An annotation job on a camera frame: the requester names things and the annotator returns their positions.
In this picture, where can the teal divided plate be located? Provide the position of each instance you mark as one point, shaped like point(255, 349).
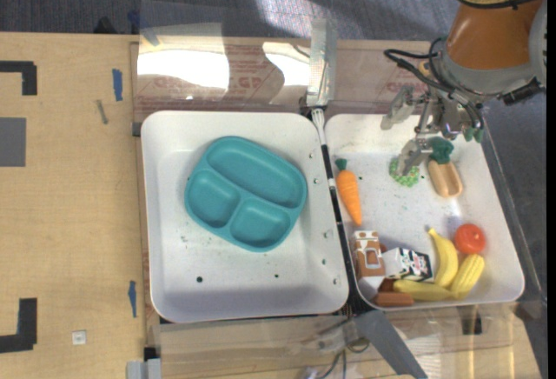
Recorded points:
point(243, 190)

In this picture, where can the green broccoli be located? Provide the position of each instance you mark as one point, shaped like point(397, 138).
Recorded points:
point(442, 150)

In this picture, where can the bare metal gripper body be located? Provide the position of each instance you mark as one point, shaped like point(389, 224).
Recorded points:
point(449, 114)

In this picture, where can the tan bread bun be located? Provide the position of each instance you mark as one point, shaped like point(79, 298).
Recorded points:
point(445, 179)

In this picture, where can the orange carrot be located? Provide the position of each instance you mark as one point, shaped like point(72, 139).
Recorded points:
point(349, 192)

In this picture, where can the yellow banana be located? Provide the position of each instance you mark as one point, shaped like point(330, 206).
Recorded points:
point(447, 257)
point(423, 290)

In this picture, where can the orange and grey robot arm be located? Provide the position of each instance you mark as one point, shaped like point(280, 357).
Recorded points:
point(491, 29)

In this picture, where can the white plastic tray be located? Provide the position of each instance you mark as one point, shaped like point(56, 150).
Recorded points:
point(195, 273)
point(399, 212)

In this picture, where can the brown and white carton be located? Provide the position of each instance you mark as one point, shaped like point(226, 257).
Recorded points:
point(368, 257)

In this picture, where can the white and black carton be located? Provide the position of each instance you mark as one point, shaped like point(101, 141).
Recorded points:
point(408, 264)

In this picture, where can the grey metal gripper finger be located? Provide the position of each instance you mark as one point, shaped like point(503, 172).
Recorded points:
point(397, 108)
point(410, 155)

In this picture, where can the orange tomato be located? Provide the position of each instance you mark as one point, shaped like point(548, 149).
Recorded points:
point(470, 239)

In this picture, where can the brown sausage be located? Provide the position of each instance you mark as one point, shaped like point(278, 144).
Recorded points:
point(394, 299)

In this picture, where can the yellow corn cob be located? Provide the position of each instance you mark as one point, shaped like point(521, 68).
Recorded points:
point(468, 275)

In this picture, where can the black cylinder on white bracket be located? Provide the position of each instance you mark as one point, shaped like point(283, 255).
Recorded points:
point(523, 92)

